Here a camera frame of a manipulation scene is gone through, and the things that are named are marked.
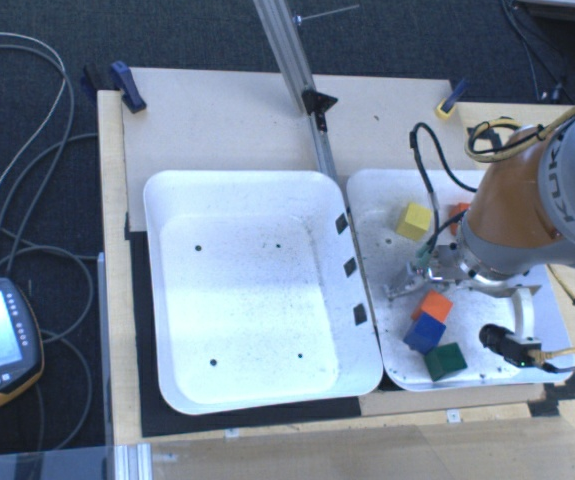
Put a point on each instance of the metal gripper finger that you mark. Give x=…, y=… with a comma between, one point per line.
x=404, y=289
x=415, y=271

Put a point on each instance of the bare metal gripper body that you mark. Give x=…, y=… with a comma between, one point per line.
x=459, y=274

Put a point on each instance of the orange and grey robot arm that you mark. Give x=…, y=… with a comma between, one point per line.
x=522, y=203

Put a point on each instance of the orange cube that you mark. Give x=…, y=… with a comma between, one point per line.
x=434, y=305
x=459, y=212

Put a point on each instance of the white plastic tray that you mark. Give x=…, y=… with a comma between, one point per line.
x=472, y=318
x=247, y=308

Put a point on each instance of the blue cube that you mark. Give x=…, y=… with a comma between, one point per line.
x=424, y=334

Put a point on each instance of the yellow cube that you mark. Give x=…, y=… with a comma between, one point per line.
x=413, y=222

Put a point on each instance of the green cube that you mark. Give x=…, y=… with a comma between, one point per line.
x=445, y=362

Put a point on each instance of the pale cardboard board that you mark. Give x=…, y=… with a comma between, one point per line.
x=227, y=128

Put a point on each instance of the black cylinder on white bracket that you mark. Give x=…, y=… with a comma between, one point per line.
x=509, y=344

